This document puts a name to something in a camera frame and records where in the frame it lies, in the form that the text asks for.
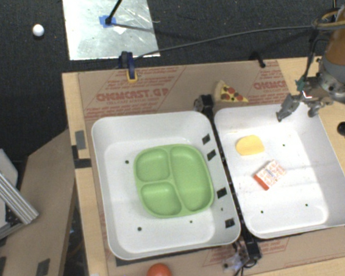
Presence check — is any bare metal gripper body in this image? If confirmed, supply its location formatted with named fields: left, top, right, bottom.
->
left=298, top=73, right=345, bottom=111

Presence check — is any yellow cheese slice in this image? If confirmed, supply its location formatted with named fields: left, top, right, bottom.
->
left=234, top=133, right=266, bottom=158

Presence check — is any pizza slice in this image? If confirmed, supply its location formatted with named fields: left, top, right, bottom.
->
left=212, top=77, right=250, bottom=107

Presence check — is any orange and white carton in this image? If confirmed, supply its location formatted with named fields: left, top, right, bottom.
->
left=252, top=157, right=290, bottom=193

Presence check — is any white plastic tray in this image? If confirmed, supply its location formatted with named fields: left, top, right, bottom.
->
left=89, top=104, right=244, bottom=263
left=212, top=95, right=345, bottom=244

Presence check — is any brown cardboard board red print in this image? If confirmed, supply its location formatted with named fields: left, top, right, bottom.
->
left=76, top=44, right=345, bottom=276

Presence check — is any green divided plate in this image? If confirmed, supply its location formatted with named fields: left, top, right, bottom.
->
left=130, top=140, right=217, bottom=222

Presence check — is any white ball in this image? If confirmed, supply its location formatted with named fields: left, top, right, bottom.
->
left=31, top=23, right=46, bottom=37

